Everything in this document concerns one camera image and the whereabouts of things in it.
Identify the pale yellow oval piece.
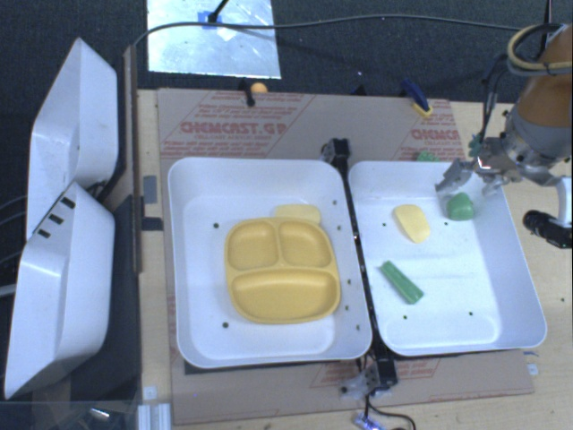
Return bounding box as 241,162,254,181
273,202,322,225
392,203,432,245

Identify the black cylinder on white bracket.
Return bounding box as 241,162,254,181
522,176,573,249

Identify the white plastic tray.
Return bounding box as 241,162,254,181
347,159,549,357
167,156,374,370

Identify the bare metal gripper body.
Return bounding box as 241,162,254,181
468,136,567,188

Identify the green rounded block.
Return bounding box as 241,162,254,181
445,192,475,222

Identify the green long stick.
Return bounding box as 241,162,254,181
380,260,425,305

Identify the thin black rod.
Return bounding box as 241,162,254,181
333,159,391,363

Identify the brown cardboard board red print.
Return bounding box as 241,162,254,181
156,88,536,426

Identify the yellow divided plate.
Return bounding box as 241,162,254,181
223,217,342,327

